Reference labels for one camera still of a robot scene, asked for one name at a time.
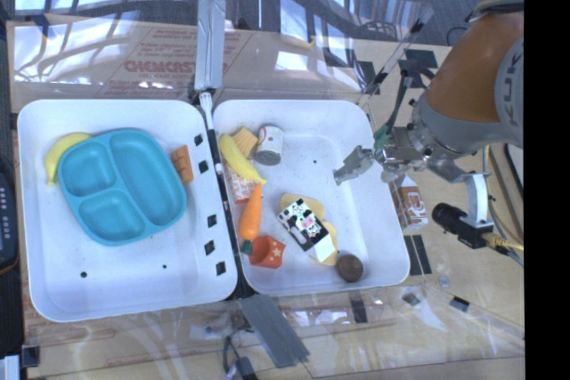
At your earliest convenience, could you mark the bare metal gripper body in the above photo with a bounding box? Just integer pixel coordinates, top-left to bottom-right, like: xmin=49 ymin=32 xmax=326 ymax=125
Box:
xmin=375 ymin=125 xmax=447 ymax=174

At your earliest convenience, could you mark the brown and white carton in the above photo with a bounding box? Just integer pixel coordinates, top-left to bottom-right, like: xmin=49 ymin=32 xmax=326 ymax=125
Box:
xmin=388 ymin=173 xmax=430 ymax=233

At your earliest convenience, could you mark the white plastic tray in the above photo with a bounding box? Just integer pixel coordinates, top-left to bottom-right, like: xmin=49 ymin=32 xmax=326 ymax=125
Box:
xmin=16 ymin=98 xmax=239 ymax=323
xmin=212 ymin=99 xmax=411 ymax=297

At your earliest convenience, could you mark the cow print carton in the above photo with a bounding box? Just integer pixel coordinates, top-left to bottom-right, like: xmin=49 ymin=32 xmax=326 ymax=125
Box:
xmin=277 ymin=198 xmax=338 ymax=263

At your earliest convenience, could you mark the white and grey can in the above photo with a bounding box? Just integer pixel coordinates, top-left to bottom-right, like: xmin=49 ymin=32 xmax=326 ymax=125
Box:
xmin=254 ymin=125 xmax=285 ymax=167

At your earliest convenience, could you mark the brown round cookie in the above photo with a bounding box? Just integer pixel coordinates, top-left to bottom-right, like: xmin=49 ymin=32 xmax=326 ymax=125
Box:
xmin=335 ymin=253 xmax=364 ymax=284

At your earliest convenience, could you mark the yellow ridged cracker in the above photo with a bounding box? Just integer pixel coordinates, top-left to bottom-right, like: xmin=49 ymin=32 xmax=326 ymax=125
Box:
xmin=231 ymin=126 xmax=259 ymax=159

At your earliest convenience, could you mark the orange carrot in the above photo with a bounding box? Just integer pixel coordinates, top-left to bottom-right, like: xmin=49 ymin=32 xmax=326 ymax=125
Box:
xmin=238 ymin=183 xmax=265 ymax=255

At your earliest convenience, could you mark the yellow banana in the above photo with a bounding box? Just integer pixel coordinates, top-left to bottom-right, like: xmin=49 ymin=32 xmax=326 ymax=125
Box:
xmin=44 ymin=132 xmax=94 ymax=187
xmin=217 ymin=133 xmax=268 ymax=186

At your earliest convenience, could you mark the orange and white packet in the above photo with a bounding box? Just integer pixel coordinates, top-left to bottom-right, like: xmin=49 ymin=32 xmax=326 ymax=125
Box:
xmin=222 ymin=162 xmax=264 ymax=206

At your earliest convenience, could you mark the red carton with yellow star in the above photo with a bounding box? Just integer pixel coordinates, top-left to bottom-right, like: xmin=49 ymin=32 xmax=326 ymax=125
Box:
xmin=248 ymin=235 xmax=287 ymax=270

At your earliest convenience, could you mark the brown cardboard board red print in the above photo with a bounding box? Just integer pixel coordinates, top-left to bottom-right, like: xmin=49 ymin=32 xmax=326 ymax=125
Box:
xmin=6 ymin=20 xmax=525 ymax=380

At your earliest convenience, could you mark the orange biscuit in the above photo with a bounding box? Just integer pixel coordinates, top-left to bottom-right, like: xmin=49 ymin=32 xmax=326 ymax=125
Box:
xmin=171 ymin=145 xmax=196 ymax=185

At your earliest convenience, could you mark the blue divided plate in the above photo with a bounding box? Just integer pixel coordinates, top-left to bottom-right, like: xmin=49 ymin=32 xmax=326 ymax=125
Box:
xmin=57 ymin=127 xmax=189 ymax=247

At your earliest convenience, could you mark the black cylinder on white bracket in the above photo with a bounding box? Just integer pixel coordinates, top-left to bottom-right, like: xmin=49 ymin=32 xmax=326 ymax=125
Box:
xmin=430 ymin=171 xmax=496 ymax=251

